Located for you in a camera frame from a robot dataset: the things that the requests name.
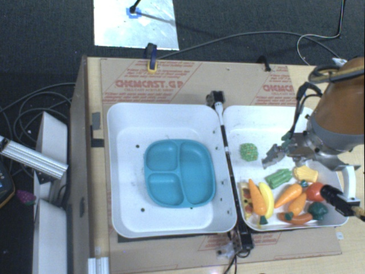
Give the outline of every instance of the white tray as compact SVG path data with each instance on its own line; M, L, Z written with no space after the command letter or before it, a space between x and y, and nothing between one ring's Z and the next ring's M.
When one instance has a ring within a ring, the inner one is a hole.
M228 146L232 161L233 173L236 183L248 182L251 178L255 184L265 182L264 177L281 168L294 168L292 158L285 157L276 165L267 169L262 168L261 159L266 157L266 152L274 143L280 145L281 137L290 129L293 123L294 107L263 107L263 106L230 106L224 111L224 123L226 128ZM311 114L309 108L305 108L296 126L296 132L306 129L306 114ZM240 145L253 143L258 148L258 160L247 162L241 159ZM341 184L337 173L332 172L318 162L308 161L308 167L319 171L318 181L329 184L340 190ZM284 185L273 190L274 198L281 194ZM259 225L255 214L245 220L247 225L256 231L278 231L284 229L307 228L307 227L333 227L343 225L348 217L344 217L330 204L326 204L328 214L321 221L310 221L305 225L291 225L280 221L277 213L283 212L286 206L274 210L274 215L268 220L267 225Z
M122 236L206 234L230 231L237 220L218 116L203 105L118 103L107 115L112 222ZM193 209L157 205L147 193L143 155L163 139L190 139L209 150L216 193Z

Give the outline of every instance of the black floor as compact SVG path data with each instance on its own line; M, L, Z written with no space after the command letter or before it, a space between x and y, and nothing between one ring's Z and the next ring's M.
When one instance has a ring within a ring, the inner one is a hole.
M173 3L180 49L185 49L227 35L254 31L333 36L338 29L341 0L173 0ZM365 0L346 0L342 35L319 41L344 59L363 56L364 9ZM0 0L0 106L5 108L42 87L75 82L82 55L126 58L143 55L142 49L96 47L93 32L93 0ZM298 36L289 34L253 34L170 59L252 63L265 55L270 63L302 65L297 40ZM311 65L332 63L333 55L328 50L305 39L301 52ZM165 54L169 52L158 52L158 56ZM72 87L53 90L72 96ZM49 107L56 98L38 98L29 105ZM5 111L11 125L20 104ZM67 114L67 105L63 104L60 112ZM4 113L1 114L0 135L9 138L9 128ZM34 123L28 130L36 136L37 129ZM33 145L24 136L22 140ZM17 172L13 177L16 188L32 191L33 180L18 171L19 166L14 164L11 172ZM0 273L31 273L32 250L33 208L12 198L0 209Z

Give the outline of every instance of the silver metal sheet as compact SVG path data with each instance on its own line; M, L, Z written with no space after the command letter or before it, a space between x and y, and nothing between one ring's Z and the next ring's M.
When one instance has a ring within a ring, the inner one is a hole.
M178 50L172 0L94 0L94 38L97 46L145 48L154 43L160 50Z

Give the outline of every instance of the blue plate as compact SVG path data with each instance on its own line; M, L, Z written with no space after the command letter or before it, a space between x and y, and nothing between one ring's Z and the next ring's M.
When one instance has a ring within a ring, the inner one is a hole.
M147 191L158 205L197 207L216 193L216 178L208 149L192 140L152 143L144 154Z

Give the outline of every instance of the toy tomato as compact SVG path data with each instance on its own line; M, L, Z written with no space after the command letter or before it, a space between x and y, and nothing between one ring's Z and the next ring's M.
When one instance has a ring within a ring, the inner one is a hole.
M307 190L307 200L316 201L316 202L322 202L324 201L324 198L321 196L321 189L324 185L322 183L313 183L310 185Z

